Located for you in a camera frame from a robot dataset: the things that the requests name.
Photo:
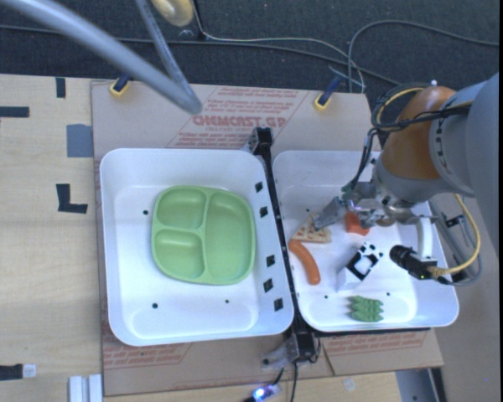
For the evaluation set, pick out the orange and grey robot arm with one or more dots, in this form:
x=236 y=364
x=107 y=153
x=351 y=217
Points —
x=419 y=149

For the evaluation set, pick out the white carton with black print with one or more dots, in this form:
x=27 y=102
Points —
x=352 y=276

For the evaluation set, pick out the white plastic tray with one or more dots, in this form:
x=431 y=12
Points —
x=193 y=308
x=402 y=304

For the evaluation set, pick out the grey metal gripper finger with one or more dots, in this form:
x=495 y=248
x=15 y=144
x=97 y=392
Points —
x=330 y=214
x=369 y=220

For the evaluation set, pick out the green divided plate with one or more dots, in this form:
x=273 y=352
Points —
x=226 y=233

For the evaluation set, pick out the green toy pea pods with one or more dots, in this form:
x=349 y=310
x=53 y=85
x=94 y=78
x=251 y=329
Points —
x=366 y=309

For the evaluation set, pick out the brown cardboard board red print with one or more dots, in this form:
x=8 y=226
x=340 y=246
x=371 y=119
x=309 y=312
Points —
x=151 y=115

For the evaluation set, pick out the toy pizza slice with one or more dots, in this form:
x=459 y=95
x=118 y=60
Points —
x=312 y=235

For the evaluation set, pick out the orange toy carrot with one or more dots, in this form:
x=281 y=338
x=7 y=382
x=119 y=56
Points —
x=354 y=224

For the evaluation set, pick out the black cylinder on white bracket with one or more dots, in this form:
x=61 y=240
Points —
x=411 y=262

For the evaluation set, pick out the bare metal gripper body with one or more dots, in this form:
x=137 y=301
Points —
x=381 y=209

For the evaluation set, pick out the orange toy sausage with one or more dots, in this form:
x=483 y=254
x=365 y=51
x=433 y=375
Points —
x=308 y=260

